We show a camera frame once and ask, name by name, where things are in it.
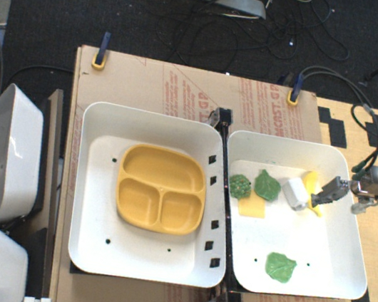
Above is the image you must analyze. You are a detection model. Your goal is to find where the yellow banana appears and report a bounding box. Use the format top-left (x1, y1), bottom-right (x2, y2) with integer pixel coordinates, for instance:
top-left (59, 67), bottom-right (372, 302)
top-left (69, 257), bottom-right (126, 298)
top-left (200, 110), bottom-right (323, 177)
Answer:
top-left (295, 168), bottom-right (331, 219)

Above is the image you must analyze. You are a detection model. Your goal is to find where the green lettuce leaf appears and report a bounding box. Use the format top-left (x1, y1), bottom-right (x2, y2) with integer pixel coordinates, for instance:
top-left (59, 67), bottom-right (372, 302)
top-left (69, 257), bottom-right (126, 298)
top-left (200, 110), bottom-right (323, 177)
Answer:
top-left (251, 167), bottom-right (285, 204)
top-left (262, 250), bottom-right (300, 286)

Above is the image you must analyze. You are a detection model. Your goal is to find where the yellow cheese slice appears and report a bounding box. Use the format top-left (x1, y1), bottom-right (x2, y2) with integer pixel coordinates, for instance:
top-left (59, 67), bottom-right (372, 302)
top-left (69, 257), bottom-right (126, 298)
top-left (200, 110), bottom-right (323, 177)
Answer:
top-left (236, 193), bottom-right (270, 221)

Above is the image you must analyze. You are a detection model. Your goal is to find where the green toy broccoli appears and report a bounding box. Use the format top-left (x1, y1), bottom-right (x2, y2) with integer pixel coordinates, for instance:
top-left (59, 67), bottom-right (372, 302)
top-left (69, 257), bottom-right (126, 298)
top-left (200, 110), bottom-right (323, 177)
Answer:
top-left (226, 172), bottom-right (254, 203)

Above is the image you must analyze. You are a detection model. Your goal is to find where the thin black rod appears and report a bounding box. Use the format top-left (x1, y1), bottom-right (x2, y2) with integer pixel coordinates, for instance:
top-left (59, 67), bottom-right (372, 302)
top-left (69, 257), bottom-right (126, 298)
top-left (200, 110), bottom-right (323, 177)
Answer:
top-left (191, 122), bottom-right (265, 294)

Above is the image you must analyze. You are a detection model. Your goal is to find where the yellow divided plate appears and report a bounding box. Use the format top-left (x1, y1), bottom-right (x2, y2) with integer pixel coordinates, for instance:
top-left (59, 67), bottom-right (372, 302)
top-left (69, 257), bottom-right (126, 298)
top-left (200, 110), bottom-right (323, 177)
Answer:
top-left (108, 140), bottom-right (215, 241)

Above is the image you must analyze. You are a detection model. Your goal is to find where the brown cardboard board red print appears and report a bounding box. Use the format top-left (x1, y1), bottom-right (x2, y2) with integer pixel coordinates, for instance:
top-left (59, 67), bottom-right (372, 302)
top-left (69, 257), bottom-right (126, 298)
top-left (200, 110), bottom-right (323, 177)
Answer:
top-left (33, 43), bottom-right (378, 302)

